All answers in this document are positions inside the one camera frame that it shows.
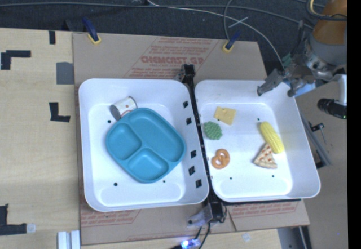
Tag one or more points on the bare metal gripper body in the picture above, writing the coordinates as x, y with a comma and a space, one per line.
308, 69

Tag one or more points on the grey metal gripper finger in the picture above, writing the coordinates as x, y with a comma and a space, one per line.
270, 82
295, 88

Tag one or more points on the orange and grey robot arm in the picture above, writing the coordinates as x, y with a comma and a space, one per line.
332, 22

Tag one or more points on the yellow corn cob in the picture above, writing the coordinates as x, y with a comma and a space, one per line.
271, 136

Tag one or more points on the yellow cheese slice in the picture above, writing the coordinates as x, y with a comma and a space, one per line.
225, 115

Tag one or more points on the green grapes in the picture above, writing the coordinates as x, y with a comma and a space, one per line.
213, 130

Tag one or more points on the pizza slice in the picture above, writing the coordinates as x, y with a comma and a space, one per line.
265, 159

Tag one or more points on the orange pretzel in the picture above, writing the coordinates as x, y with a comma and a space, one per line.
217, 161

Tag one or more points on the white plastic tray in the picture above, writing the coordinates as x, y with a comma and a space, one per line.
96, 157
248, 183

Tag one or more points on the blue divided plate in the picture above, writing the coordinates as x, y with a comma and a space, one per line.
146, 143

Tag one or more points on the white small can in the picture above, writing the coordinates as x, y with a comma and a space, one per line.
125, 105

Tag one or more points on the brown cardboard board red print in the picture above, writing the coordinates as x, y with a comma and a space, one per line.
112, 56

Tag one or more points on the black cylinder on white bracket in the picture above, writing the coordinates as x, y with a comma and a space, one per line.
332, 107

